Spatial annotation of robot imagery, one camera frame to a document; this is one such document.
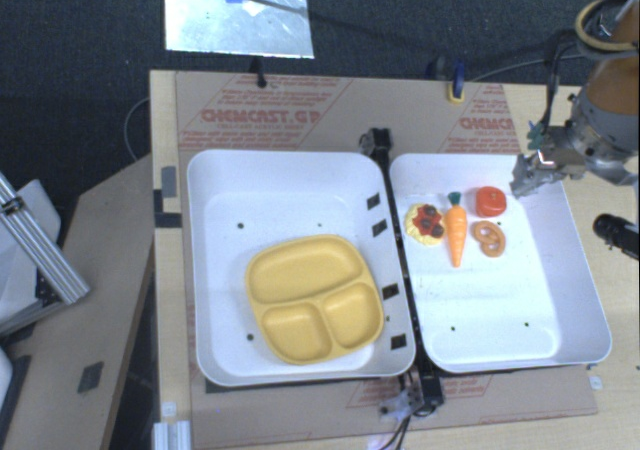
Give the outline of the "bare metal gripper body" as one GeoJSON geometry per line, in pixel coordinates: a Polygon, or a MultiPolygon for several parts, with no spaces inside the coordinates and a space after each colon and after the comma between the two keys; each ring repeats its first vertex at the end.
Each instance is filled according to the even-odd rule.
{"type": "Polygon", "coordinates": [[[574,146],[563,137],[547,136],[536,147],[535,167],[552,169],[554,182],[566,178],[581,180],[586,174],[586,161],[574,146]]]}

